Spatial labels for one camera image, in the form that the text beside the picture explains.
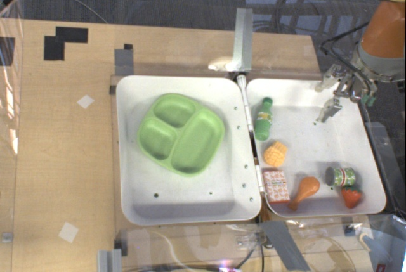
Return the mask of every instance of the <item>green plate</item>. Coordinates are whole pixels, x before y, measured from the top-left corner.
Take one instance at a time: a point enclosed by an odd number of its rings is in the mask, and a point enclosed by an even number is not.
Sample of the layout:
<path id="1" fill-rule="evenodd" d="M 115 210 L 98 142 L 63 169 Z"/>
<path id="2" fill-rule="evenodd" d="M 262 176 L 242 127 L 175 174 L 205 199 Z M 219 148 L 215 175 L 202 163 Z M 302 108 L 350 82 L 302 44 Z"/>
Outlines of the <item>green plate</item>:
<path id="1" fill-rule="evenodd" d="M 145 115 L 137 142 L 154 162 L 193 176 L 209 165 L 224 131 L 223 121 L 207 107 L 180 94 L 165 94 Z"/>

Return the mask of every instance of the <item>green bottle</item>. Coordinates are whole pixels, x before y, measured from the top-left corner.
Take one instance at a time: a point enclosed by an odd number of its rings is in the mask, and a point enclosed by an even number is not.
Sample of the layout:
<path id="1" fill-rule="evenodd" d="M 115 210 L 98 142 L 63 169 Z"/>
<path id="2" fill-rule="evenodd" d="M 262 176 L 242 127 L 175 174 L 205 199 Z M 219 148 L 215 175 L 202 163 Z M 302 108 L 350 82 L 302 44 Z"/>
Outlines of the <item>green bottle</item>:
<path id="1" fill-rule="evenodd" d="M 272 125 L 271 106 L 272 99 L 269 97 L 264 98 L 254 125 L 255 138 L 257 140 L 265 141 L 269 137 L 269 128 Z"/>

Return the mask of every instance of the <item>green can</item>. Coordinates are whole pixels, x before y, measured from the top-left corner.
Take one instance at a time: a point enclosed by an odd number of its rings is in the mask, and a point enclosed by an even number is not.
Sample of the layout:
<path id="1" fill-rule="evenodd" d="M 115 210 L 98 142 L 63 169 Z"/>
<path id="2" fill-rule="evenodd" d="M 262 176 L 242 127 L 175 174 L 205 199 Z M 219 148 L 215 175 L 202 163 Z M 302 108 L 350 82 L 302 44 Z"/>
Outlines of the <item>green can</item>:
<path id="1" fill-rule="evenodd" d="M 355 184 L 355 181 L 355 172 L 350 167 L 329 167 L 325 171 L 325 183 L 328 186 L 351 186 Z"/>

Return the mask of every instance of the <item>food package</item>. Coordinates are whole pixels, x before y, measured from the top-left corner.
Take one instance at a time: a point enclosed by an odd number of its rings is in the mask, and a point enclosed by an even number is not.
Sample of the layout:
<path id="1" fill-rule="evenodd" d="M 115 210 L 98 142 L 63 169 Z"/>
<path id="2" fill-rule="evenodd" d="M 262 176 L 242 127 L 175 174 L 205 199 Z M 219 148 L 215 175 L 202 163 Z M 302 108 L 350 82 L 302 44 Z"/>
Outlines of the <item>food package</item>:
<path id="1" fill-rule="evenodd" d="M 263 171 L 263 179 L 269 204 L 281 204 L 290 201 L 284 172 Z"/>

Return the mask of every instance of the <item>black tape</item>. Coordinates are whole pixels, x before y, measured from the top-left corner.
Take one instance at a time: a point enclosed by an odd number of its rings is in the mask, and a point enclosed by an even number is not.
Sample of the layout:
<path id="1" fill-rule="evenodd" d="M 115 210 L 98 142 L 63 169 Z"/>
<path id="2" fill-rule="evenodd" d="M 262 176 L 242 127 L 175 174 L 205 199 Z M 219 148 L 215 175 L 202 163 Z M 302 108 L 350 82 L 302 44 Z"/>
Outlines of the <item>black tape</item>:
<path id="1" fill-rule="evenodd" d="M 5 6 L 8 6 L 9 3 L 11 3 L 12 1 L 13 1 L 13 0 L 3 0 L 2 3 L 3 3 Z"/>
<path id="2" fill-rule="evenodd" d="M 56 27 L 56 40 L 62 42 L 88 43 L 89 29 L 78 27 Z"/>
<path id="3" fill-rule="evenodd" d="M 405 81 L 400 81 L 397 83 L 399 93 L 405 92 Z"/>
<path id="4" fill-rule="evenodd" d="M 11 66 L 14 60 L 14 37 L 0 37 L 0 66 Z"/>
<path id="5" fill-rule="evenodd" d="M 55 36 L 46 36 L 44 60 L 65 60 L 65 43 L 58 42 Z"/>
<path id="6" fill-rule="evenodd" d="M 110 91 L 108 92 L 110 95 L 115 95 L 115 90 L 117 89 L 116 85 L 110 85 Z"/>

